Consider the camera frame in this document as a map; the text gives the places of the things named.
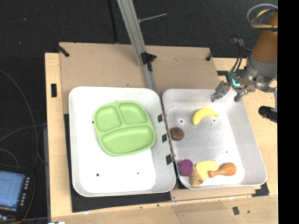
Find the yellow banana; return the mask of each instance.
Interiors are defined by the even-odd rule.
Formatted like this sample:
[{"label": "yellow banana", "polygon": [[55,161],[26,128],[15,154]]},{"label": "yellow banana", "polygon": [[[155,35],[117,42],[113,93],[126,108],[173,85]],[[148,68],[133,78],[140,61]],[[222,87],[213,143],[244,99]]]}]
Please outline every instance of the yellow banana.
[{"label": "yellow banana", "polygon": [[198,125],[200,121],[208,115],[214,115],[214,116],[219,116],[219,113],[215,112],[212,108],[202,108],[198,111],[193,116],[193,124]]}]

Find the black bracket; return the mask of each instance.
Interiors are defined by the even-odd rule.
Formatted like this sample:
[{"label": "black bracket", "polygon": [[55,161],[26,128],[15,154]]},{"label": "black bracket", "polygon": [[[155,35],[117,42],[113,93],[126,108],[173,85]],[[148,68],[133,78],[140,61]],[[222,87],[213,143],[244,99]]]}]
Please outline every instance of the black bracket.
[{"label": "black bracket", "polygon": [[147,64],[148,70],[153,71],[153,68],[151,67],[151,63],[157,58],[157,56],[143,52],[141,53],[141,59],[143,64]]}]

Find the purple toy food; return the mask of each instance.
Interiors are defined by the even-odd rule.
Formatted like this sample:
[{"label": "purple toy food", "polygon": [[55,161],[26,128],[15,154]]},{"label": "purple toy food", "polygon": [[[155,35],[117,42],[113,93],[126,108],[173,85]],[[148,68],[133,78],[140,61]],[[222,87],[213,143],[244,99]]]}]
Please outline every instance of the purple toy food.
[{"label": "purple toy food", "polygon": [[184,159],[178,163],[178,171],[181,175],[189,176],[193,172],[193,163],[189,159]]}]

